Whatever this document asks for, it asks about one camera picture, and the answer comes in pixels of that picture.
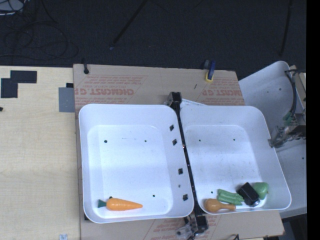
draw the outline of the white plastic bin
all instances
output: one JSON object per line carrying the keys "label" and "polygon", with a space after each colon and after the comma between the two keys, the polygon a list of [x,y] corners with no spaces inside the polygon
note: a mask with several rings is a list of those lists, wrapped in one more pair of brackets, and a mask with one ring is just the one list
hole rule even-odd
{"label": "white plastic bin", "polygon": [[[79,112],[83,207],[95,223],[186,217],[194,208],[175,111],[165,105],[88,104]],[[139,209],[111,211],[120,198]]]}
{"label": "white plastic bin", "polygon": [[[282,126],[283,116],[293,103],[293,90],[285,71],[290,70],[285,61],[271,65],[239,81],[244,102],[259,109],[266,120],[269,132],[275,126]],[[302,113],[301,100],[297,99],[296,112]],[[281,218],[289,218],[307,213],[307,142],[305,139],[287,141],[275,149],[288,184],[292,202],[280,210]]]}
{"label": "white plastic bin", "polygon": [[[200,207],[209,214],[286,209],[291,194],[261,111],[253,106],[189,105],[180,112],[185,143]],[[212,213],[204,201],[217,190],[232,193],[244,185],[267,182],[269,192],[258,206],[243,203],[235,211]]]}

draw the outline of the dark carpet floor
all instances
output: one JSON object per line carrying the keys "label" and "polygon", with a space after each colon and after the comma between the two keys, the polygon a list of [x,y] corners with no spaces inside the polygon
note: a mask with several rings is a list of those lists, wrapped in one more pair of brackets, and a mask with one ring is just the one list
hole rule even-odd
{"label": "dark carpet floor", "polygon": [[20,0],[0,10],[0,65],[72,67],[87,64],[217,70],[240,79],[285,61],[306,69],[307,0]]}

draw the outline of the toy vegetable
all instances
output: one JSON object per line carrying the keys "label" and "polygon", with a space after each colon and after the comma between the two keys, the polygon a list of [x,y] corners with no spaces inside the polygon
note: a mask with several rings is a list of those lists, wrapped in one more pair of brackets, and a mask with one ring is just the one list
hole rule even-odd
{"label": "toy vegetable", "polygon": [[99,200],[98,208],[100,207],[106,207],[112,211],[126,211],[126,210],[142,208],[143,205],[137,202],[123,200],[120,198],[110,198],[106,202]]}
{"label": "toy vegetable", "polygon": [[236,206],[234,204],[229,203],[222,203],[218,201],[217,199],[208,198],[204,201],[204,208],[209,212],[217,212],[220,209],[229,209],[229,210],[235,210]]}
{"label": "toy vegetable", "polygon": [[223,189],[218,189],[216,199],[220,202],[226,202],[235,206],[242,206],[244,198],[238,193],[231,193]]}
{"label": "toy vegetable", "polygon": [[253,189],[258,193],[259,198],[263,200],[269,191],[269,184],[266,182],[256,182],[253,185]]}

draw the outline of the plastic carrot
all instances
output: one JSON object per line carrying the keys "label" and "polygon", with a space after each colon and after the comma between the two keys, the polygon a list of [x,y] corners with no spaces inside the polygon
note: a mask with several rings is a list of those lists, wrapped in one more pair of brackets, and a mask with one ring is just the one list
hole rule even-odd
{"label": "plastic carrot", "polygon": [[142,208],[143,205],[137,202],[132,202],[120,198],[110,198],[106,202],[99,200],[98,208],[106,207],[112,211],[126,211],[132,209]]}

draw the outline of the green vegetable toy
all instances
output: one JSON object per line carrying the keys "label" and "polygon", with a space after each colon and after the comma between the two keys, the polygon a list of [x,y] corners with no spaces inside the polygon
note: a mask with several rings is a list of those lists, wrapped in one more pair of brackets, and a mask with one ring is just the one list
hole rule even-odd
{"label": "green vegetable toy", "polygon": [[254,183],[254,185],[252,186],[253,189],[258,193],[259,198],[261,200],[266,198],[266,195],[269,191],[269,184],[266,182],[256,182]]}
{"label": "green vegetable toy", "polygon": [[218,189],[216,199],[220,202],[226,202],[235,206],[242,206],[244,198],[238,193],[232,193],[223,189]]}

